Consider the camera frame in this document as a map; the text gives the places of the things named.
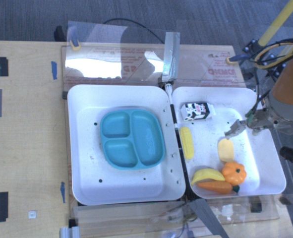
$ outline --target black cable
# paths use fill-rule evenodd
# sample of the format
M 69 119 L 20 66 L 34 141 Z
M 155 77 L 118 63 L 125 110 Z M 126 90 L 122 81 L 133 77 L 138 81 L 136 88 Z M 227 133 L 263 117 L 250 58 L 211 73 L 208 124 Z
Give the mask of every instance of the black cable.
M 194 232 L 189 229 L 188 223 L 186 223 L 186 227 L 187 227 L 187 237 L 188 238 L 195 238 Z
M 188 220 L 188 222 L 194 222 L 198 217 L 195 217 L 193 220 Z
M 269 59 L 262 60 L 262 61 L 253 61 L 252 60 L 251 62 L 254 62 L 254 63 L 258 64 L 258 65 L 262 65 L 262 63 L 264 63 L 264 62 L 275 61 L 276 59 L 283 58 L 283 57 L 286 57 L 286 55 L 279 56 L 279 57 L 274 57 L 274 58 L 269 58 Z
M 257 109 L 257 105 L 260 103 L 261 100 L 263 100 L 268 94 L 269 94 L 270 90 L 266 91 L 260 98 L 258 98 L 258 100 L 256 101 L 256 103 L 254 104 L 252 110 L 253 110 L 253 114 L 255 114 L 256 109 Z
M 182 233 L 184 233 L 184 230 L 185 230 L 185 225 L 186 225 L 186 223 L 183 223 L 183 225 L 182 225 L 182 229 L 181 229 L 181 232 L 180 232 L 180 235 L 179 235 L 179 236 L 177 236 L 176 238 L 180 238 L 180 237 L 181 237 L 181 235 L 182 235 Z
M 288 57 L 288 58 L 286 58 L 285 60 L 279 62 L 278 64 L 276 64 L 276 65 L 274 65 L 274 66 L 270 66 L 270 67 L 266 68 L 266 70 L 276 68 L 276 67 L 278 67 L 278 66 L 280 66 L 280 65 L 282 65 L 282 64 L 284 64 L 284 63 L 287 63 L 287 62 L 288 62 L 289 60 L 291 60 L 291 59 L 293 59 L 293 55 L 290 56 L 290 57 Z M 253 60 L 250 60 L 250 61 L 251 61 L 251 62 L 254 62 L 254 63 L 258 64 L 258 65 L 262 65 L 262 63 L 265 62 L 265 61 L 257 61 L 257 62 L 255 62 L 255 61 L 253 61 Z
M 259 96 L 260 96 L 260 81 L 259 81 L 259 76 L 257 75 L 257 68 L 254 68 L 253 71 L 254 78 L 255 78 L 255 88 L 256 88 L 256 102 L 258 103 Z
M 142 25 L 141 23 L 139 22 L 136 22 L 132 19 L 128 19 L 128 18 L 111 18 L 111 19 L 108 19 L 107 21 L 103 22 L 102 24 L 105 25 L 107 23 L 109 23 L 110 21 L 114 21 L 114 20 L 125 20 L 125 21 L 129 21 L 129 22 L 132 22 L 132 23 L 135 23 L 143 28 L 145 28 L 146 30 L 148 30 L 151 34 L 153 34 L 161 43 L 165 43 L 162 41 L 162 39 L 160 37 L 158 37 L 152 30 L 150 30 L 149 28 L 147 28 L 146 26 Z
M 260 50 L 258 50 L 257 52 L 253 53 L 251 55 L 250 58 L 253 58 L 253 57 L 256 57 L 257 54 L 261 53 L 263 50 L 265 50 L 266 48 L 270 47 L 270 46 L 273 46 L 275 44 L 282 44 L 282 43 L 293 43 L 293 38 L 289 38 L 289 39 L 283 39 L 283 40 L 280 40 L 280 41 L 277 41 L 275 43 L 272 43 L 272 44 L 269 44 L 269 45 L 266 45 L 264 46 L 263 48 L 261 48 Z
M 275 79 L 275 77 L 274 77 L 272 71 L 269 70 L 268 73 L 269 73 L 270 77 L 273 79 L 273 81 L 274 81 L 274 83 L 275 83 L 275 82 L 276 82 L 276 79 Z

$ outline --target yellow pole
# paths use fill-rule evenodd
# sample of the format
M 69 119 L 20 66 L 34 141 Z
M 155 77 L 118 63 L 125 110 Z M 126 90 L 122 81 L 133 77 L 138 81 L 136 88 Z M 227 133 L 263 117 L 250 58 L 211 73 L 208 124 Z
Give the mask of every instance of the yellow pole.
M 283 25 L 283 23 L 287 20 L 287 18 L 291 15 L 292 12 L 293 12 L 293 0 L 290 0 L 282 9 L 280 14 L 276 17 L 276 19 L 272 22 L 272 24 L 269 26 L 266 32 L 258 40 L 258 44 L 261 47 L 264 47 L 270 41 L 273 35 Z

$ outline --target gray carpet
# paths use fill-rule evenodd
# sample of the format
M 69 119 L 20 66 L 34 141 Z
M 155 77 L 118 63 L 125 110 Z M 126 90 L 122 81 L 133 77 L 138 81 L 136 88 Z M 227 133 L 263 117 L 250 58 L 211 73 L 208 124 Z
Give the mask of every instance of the gray carpet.
M 0 40 L 54 41 L 69 20 L 103 23 L 135 20 L 150 29 L 178 31 L 181 44 L 232 45 L 237 54 L 262 36 L 289 0 L 0 0 Z M 115 20 L 114 25 L 138 25 Z M 293 37 L 293 13 L 271 42 Z M 274 132 L 278 150 L 293 148 L 293 136 Z M 293 222 L 293 165 L 282 159 Z

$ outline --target wooden table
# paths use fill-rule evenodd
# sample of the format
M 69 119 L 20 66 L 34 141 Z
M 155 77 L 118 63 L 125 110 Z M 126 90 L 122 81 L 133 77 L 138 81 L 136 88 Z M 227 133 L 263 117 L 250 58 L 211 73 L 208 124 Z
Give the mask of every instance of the wooden table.
M 8 59 L 8 76 L 0 76 L 0 192 L 8 192 L 8 218 L 0 222 L 0 238 L 59 237 L 59 229 L 68 225 L 68 151 L 61 97 L 64 45 L 0 41 L 0 57 Z M 57 64 L 57 79 L 52 62 Z M 226 232 L 230 237 L 293 237 L 286 207 L 275 202 L 278 219 L 224 225 Z M 29 211 L 36 211 L 36 218 L 29 218 Z

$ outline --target blue tape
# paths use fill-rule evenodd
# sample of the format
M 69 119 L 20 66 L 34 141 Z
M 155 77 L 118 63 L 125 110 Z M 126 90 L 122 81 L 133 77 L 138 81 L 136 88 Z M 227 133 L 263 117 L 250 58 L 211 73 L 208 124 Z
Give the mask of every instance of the blue tape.
M 53 79 L 57 79 L 57 63 L 52 61 L 52 74 L 53 74 Z
M 62 181 L 60 185 L 60 191 L 62 195 L 62 202 L 65 203 L 65 183 Z

